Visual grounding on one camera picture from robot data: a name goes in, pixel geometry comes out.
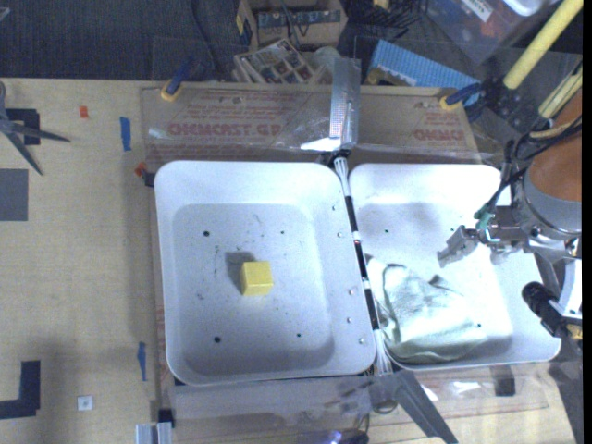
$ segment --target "white cloth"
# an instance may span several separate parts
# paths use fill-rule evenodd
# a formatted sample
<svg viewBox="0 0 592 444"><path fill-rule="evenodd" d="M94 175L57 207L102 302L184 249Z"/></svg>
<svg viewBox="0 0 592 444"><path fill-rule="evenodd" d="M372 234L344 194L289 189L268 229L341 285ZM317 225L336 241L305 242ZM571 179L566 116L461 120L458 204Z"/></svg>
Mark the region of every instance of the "white cloth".
<svg viewBox="0 0 592 444"><path fill-rule="evenodd" d="M443 278L426 281L406 266L386 265L376 258L368 262L368 276L385 346L396 361L449 362L487 339L471 317L470 304Z"/></svg>

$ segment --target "table surface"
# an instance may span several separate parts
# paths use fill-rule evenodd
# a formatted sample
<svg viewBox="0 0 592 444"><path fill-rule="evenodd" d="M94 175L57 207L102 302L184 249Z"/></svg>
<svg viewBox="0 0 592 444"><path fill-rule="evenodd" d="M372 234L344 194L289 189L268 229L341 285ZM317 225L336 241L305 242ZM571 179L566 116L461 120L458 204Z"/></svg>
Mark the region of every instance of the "table surface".
<svg viewBox="0 0 592 444"><path fill-rule="evenodd" d="M0 420L0 442L131 443L135 425L155 419L162 392L152 192L133 173L144 157L140 92L154 84L4 83L8 107L37 109L42 128L71 143L43 141L31 147L44 176L29 170L29 220L0 223L0 400L18 396L21 361L42 364L41 409L34 418ZM80 117L81 105L88 106L89 118ZM120 117L131 122L131 151L122 148ZM5 137L0 138L0 167L29 168ZM147 350L146 381L137 359L140 342ZM450 403L442 403L457 438L467 443L574 442L547 366L532 370L536 403L520 395L515 403L520 411L504 412L509 408L501 406L453 417ZM93 409L78 411L77 398L85 395L93 396ZM438 442L420 438L413 422L397 416L373 416L371 442ZM191 423L178 426L175 440L196 441ZM240 441L274 439L215 440Z"/></svg>

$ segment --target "plastic bin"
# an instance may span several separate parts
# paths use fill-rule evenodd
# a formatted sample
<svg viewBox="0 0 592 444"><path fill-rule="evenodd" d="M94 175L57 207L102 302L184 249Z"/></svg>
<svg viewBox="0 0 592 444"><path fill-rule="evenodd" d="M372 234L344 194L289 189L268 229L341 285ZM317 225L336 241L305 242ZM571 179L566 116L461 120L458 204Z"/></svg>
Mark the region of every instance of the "plastic bin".
<svg viewBox="0 0 592 444"><path fill-rule="evenodd" d="M429 0L428 16L477 64L509 46L561 0Z"/></svg>

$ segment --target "white tray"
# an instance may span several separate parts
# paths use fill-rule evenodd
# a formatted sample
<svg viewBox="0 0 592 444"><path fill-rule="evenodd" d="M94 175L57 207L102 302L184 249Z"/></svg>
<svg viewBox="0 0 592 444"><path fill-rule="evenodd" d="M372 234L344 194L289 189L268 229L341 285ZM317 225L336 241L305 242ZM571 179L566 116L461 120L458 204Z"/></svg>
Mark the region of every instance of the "white tray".
<svg viewBox="0 0 592 444"><path fill-rule="evenodd" d="M445 278L473 305L474 318L487 342L461 360L439 365L406 365L411 369L545 362L559 351L561 340L540 325L522 299L523 287L540 281L535 257L514 253L493 265L489 249L479 247L460 262L440 268L437 251L464 224L475 226L473 213L500 184L500 173L476 165L378 165L356 167L351 193L364 253L383 263L411 268L422 278ZM509 202L504 192L500 205Z"/></svg>
<svg viewBox="0 0 592 444"><path fill-rule="evenodd" d="M317 164L178 161L154 191L166 357L188 385L363 372L375 344L337 176ZM243 297L244 261L275 285Z"/></svg>

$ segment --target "yellow cube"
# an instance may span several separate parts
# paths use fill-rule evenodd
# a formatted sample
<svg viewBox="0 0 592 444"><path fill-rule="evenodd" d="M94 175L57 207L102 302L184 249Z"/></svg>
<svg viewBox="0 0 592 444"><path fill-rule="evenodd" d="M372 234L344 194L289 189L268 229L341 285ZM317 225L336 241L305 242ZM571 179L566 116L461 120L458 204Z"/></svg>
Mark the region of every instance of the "yellow cube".
<svg viewBox="0 0 592 444"><path fill-rule="evenodd" d="M240 292L243 296L264 296L274 286L269 262L245 262L240 268Z"/></svg>

